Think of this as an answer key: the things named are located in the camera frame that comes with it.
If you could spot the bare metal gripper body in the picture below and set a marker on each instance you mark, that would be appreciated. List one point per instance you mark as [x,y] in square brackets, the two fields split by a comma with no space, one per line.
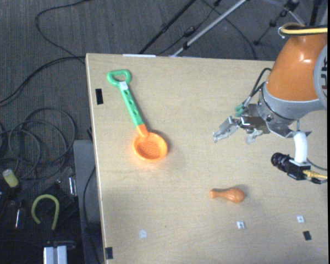
[254,121]

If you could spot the black cylinder on white bracket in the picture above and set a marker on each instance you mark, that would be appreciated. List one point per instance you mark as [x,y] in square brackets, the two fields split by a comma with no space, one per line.
[287,165]

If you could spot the orange toy chicken drumstick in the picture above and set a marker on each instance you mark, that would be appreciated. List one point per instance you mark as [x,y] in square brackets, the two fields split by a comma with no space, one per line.
[231,194]

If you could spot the silver tripod stand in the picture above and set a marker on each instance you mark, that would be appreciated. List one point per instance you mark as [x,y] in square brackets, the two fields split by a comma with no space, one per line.
[222,15]

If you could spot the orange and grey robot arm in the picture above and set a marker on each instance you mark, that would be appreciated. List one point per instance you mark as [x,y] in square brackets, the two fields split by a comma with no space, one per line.
[294,73]

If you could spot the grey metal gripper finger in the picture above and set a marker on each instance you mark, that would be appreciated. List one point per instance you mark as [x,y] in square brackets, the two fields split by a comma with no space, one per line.
[253,137]
[226,128]

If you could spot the green and orange toy sieve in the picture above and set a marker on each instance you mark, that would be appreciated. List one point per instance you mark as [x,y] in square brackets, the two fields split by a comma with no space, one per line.
[149,148]

